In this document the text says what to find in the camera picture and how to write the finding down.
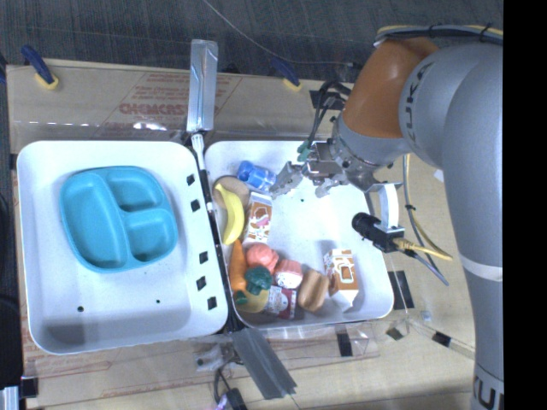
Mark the black cylinder on white bracket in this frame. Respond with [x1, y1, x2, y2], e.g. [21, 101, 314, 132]
[351, 181, 406, 255]

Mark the brown round biscuit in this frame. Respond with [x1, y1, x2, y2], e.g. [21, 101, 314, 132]
[212, 175, 251, 209]

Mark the yellow banana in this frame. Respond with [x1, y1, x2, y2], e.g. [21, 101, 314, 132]
[213, 182, 246, 246]

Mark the yellow round toy fruit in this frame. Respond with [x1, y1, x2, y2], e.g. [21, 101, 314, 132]
[237, 286, 271, 314]

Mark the brown cardboard board red print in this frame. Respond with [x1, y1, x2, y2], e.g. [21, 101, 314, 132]
[6, 57, 475, 409]

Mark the brown hot dog bun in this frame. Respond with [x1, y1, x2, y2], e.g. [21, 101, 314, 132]
[297, 270, 331, 313]

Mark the white plastic tray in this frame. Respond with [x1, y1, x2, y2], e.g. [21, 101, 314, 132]
[203, 139, 395, 331]
[15, 139, 229, 355]

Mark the orange carrot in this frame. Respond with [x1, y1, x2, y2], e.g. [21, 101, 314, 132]
[228, 239, 251, 306]

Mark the red and white cake slice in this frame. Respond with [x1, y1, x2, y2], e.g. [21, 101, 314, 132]
[273, 258, 304, 290]

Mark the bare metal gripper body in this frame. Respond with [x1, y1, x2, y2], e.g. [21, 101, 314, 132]
[302, 140, 385, 194]

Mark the red and white packet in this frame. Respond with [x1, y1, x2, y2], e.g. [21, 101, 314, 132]
[263, 286, 298, 320]

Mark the orange and white carton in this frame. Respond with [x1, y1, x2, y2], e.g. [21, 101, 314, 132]
[243, 190, 274, 245]
[322, 249, 359, 309]

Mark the blue divided plate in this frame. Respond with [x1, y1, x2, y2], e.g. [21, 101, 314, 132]
[58, 165, 179, 273]

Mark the blue bottle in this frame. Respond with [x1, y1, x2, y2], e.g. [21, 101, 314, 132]
[236, 160, 278, 192]

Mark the pink round toy food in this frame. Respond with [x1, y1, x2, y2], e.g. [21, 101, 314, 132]
[244, 242, 280, 275]

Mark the green broccoli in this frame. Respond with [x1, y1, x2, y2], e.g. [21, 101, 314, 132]
[244, 266, 274, 296]

